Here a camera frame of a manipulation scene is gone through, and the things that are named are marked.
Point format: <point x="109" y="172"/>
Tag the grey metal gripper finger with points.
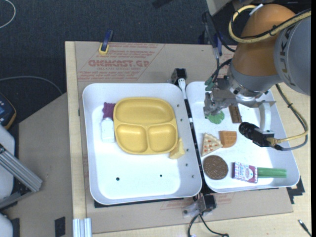
<point x="218" y="108"/>
<point x="208" y="107"/>

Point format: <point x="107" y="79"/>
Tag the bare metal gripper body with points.
<point x="223" y="92"/>

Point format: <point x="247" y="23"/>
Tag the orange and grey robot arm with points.
<point x="256" y="58"/>

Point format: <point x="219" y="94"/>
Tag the green lettuce leaf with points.
<point x="216" y="118"/>

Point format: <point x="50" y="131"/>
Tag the brown rectangular biscuit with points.
<point x="235" y="115"/>

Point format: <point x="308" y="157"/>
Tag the thin black and white rod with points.
<point x="191" y="122"/>

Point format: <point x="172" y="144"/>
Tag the orange waffle piece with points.
<point x="228" y="138"/>

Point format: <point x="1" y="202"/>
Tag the pizza slice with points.
<point x="209" y="144"/>

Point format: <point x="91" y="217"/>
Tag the white plastic tray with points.
<point x="254" y="154"/>
<point x="138" y="176"/>

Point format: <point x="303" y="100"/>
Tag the brown round biscuit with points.
<point x="215" y="167"/>

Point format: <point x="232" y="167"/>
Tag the yellow divided plate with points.
<point x="144" y="125"/>

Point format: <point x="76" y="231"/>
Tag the small colourful carton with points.
<point x="244" y="172"/>

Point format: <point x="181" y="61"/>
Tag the brown cardboard board red print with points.
<point x="153" y="58"/>

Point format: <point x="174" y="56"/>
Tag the green celery stick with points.
<point x="271" y="173"/>

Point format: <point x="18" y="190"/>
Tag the purple grapes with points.
<point x="108" y="108"/>

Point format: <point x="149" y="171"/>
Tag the small white bottle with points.
<point x="107" y="130"/>

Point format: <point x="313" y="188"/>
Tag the black cylinder on white bracket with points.
<point x="254" y="132"/>

